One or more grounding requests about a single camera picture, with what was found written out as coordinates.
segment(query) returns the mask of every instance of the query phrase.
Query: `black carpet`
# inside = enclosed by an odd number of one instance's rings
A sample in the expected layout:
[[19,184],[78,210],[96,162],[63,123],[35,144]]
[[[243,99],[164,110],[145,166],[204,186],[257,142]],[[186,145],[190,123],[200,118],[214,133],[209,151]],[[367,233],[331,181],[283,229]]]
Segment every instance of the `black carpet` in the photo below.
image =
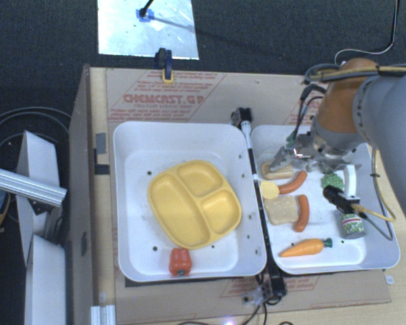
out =
[[[344,48],[376,50],[390,41],[394,0],[192,0],[200,60],[184,70],[303,74]],[[381,64],[406,63],[406,0],[396,44]],[[357,56],[345,53],[344,59]],[[72,112],[84,63],[151,68],[152,59],[97,53],[97,0],[0,0],[0,113],[25,106]],[[44,122],[23,119],[21,126]],[[12,168],[17,143],[3,148]],[[23,324],[25,271],[18,224],[0,233],[0,325]]]

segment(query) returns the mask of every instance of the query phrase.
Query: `cardboard box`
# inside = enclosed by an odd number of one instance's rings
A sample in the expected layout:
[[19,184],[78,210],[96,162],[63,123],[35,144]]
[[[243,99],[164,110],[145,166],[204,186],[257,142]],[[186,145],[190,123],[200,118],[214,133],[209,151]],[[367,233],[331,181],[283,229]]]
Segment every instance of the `cardboard box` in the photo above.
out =
[[[115,304],[120,325],[254,311],[243,303],[243,294],[257,286],[254,277],[127,283],[117,264],[110,136],[129,119],[228,123],[238,107],[251,107],[253,126],[288,124],[297,111],[302,77],[177,71],[175,78],[169,86],[161,83],[157,70],[84,68],[70,127],[71,314],[76,325],[89,324],[92,305]],[[390,302],[381,270],[289,276],[286,286],[288,294],[268,312]]]

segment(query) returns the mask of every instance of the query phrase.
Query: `yellow divided plate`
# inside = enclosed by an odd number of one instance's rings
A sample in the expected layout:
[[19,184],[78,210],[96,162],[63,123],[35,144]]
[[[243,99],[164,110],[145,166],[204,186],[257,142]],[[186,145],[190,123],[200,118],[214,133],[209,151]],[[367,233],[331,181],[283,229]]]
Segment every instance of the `yellow divided plate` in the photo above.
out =
[[197,249],[238,226],[241,204],[219,170],[203,160],[185,162],[157,175],[149,184],[150,206],[169,238]]

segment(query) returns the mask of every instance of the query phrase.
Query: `white tray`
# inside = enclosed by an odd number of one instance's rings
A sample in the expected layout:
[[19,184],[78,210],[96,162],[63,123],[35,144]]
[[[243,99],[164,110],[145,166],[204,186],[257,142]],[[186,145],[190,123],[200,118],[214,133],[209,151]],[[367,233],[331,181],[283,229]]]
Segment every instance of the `white tray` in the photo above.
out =
[[[292,126],[261,125],[252,132],[252,143],[256,159],[256,167],[261,172],[264,162],[272,161],[275,153],[286,144],[286,138],[292,132]],[[300,133],[308,131],[303,127]],[[381,213],[374,191],[371,174],[371,159],[365,144],[360,145],[354,154],[353,162],[362,166],[357,170],[357,196],[361,204],[373,211]],[[394,230],[389,225],[394,236],[389,241],[376,228],[364,221],[366,235],[362,238],[347,240],[343,238],[339,227],[339,212],[323,197],[321,178],[324,175],[316,170],[308,174],[307,180],[290,195],[305,194],[310,204],[310,219],[307,227],[301,233],[293,230],[294,224],[272,225],[267,221],[269,238],[273,257],[276,264],[289,274],[316,274],[324,272],[353,271],[360,269],[383,269],[395,266],[399,262],[400,250]],[[275,181],[278,185],[288,180]],[[379,227],[389,235],[388,227],[383,220],[370,216]],[[307,238],[332,238],[333,247],[325,248],[317,255],[304,257],[281,258],[279,254],[291,246]]]
[[150,180],[189,160],[212,163],[228,180],[242,206],[242,220],[230,234],[191,250],[191,273],[179,278],[254,276],[266,265],[248,150],[231,125],[126,122],[114,131],[118,213],[118,261],[137,282],[172,280],[170,253],[176,246],[157,222],[148,202]]

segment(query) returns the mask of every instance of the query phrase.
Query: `green can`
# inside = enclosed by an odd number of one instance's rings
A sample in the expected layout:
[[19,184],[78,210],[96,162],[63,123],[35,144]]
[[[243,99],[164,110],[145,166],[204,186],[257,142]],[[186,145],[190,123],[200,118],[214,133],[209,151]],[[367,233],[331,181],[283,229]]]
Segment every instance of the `green can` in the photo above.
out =
[[365,235],[363,220],[360,216],[350,213],[341,214],[341,226],[344,237],[349,240],[360,238]]

